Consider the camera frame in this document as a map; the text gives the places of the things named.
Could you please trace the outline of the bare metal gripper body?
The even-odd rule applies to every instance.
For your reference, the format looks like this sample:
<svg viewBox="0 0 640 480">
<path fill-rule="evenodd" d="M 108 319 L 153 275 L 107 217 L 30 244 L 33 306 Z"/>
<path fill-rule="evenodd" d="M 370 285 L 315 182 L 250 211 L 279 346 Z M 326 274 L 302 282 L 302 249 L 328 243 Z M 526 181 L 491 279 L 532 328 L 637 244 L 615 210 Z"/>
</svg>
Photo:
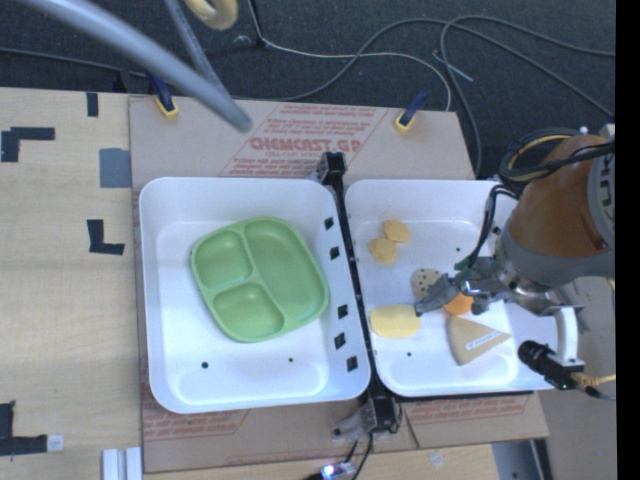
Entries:
<svg viewBox="0 0 640 480">
<path fill-rule="evenodd" d="M 550 288 L 523 277 L 510 260 L 493 257 L 466 258 L 457 264 L 457 286 L 467 296 L 482 292 L 504 292 L 503 302 L 514 303 L 534 315 L 553 315 L 556 303 Z"/>
</svg>

